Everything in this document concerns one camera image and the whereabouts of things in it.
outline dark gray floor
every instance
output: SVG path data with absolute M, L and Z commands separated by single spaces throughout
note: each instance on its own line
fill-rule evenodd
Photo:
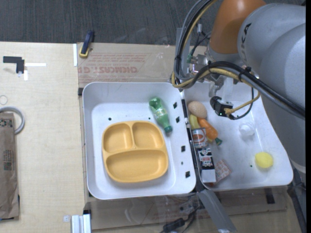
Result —
M 175 45 L 176 28 L 196 1 L 0 0 L 0 41 L 76 43 L 94 30 L 95 42 Z M 203 31 L 211 30 L 220 1 L 203 16 Z

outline yellow ball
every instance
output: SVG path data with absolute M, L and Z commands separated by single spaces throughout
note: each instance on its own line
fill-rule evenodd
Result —
M 269 168 L 273 165 L 273 157 L 266 152 L 259 152 L 255 155 L 255 162 L 261 168 Z

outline yellow plate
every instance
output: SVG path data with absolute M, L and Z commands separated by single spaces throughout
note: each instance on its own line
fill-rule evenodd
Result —
M 103 159 L 115 181 L 134 183 L 161 177 L 169 158 L 161 130 L 148 121 L 110 125 L 102 137 Z

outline tin can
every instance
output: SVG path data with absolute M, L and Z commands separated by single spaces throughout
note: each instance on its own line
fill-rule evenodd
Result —
M 196 149 L 201 149 L 208 145 L 205 128 L 198 128 L 198 129 L 191 130 L 191 133 L 192 133 L 193 144 Z

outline small ring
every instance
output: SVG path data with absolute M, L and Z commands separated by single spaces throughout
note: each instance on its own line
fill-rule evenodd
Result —
M 1 98 L 2 98 L 2 97 L 4 97 L 4 98 L 6 99 L 6 101 L 5 101 L 4 103 L 1 102 Z M 6 95 L 0 95 L 0 104 L 1 104 L 1 105 L 6 105 L 7 102 L 8 102 L 8 97 L 7 97 Z
M 15 130 L 15 134 L 20 133 L 22 131 L 22 129 L 24 128 L 24 125 L 25 125 L 25 117 L 24 117 L 23 113 L 18 108 L 13 107 L 13 106 L 4 106 L 4 107 L 0 108 L 0 113 L 5 112 L 5 111 L 12 111 L 12 112 L 17 113 L 20 116 L 21 123 L 20 123 L 20 126 Z

